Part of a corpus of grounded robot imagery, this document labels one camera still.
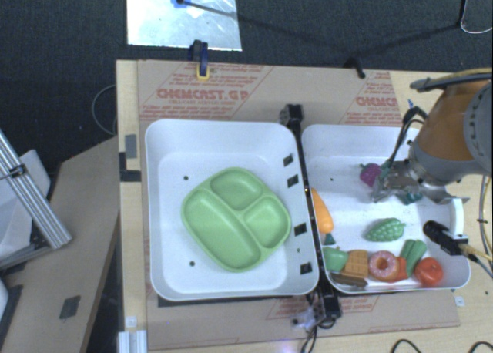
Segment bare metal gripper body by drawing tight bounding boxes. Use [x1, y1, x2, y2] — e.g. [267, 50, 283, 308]
[376, 159, 470, 206]

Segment green grapes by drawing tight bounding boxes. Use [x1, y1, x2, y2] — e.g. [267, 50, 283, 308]
[364, 217, 407, 244]

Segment white plastic tray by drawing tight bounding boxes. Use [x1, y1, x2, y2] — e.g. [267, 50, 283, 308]
[144, 118, 321, 302]
[300, 123, 472, 294]

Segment orange carrot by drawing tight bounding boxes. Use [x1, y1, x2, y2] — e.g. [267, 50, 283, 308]
[310, 187, 337, 247]

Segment green pepper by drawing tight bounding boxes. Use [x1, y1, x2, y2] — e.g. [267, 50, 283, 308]
[399, 238, 428, 276]

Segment brown waffle biscuit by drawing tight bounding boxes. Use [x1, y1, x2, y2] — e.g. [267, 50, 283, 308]
[340, 249, 370, 278]

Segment pink doughnut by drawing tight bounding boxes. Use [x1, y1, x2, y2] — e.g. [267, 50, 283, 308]
[367, 250, 401, 283]

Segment thin black rod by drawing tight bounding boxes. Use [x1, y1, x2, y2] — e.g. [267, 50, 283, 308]
[290, 118, 332, 301]

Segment green apple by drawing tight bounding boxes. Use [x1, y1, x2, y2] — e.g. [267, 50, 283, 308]
[322, 246, 350, 273]

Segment orange toy food piece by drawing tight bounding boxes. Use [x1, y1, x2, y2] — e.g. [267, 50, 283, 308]
[392, 257, 411, 281]

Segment dark brown chocolate bar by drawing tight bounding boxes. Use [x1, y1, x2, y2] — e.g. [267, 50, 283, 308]
[330, 271, 369, 288]

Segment red tomato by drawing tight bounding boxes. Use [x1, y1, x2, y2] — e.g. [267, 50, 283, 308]
[414, 257, 444, 288]

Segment green divided plate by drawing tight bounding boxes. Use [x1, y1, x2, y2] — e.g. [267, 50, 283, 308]
[180, 166, 293, 274]

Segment brown cardboard board red print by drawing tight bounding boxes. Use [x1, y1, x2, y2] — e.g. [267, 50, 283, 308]
[136, 59, 461, 341]

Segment black cylinder on white bracket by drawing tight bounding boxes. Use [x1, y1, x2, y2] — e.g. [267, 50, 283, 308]
[422, 197, 470, 257]

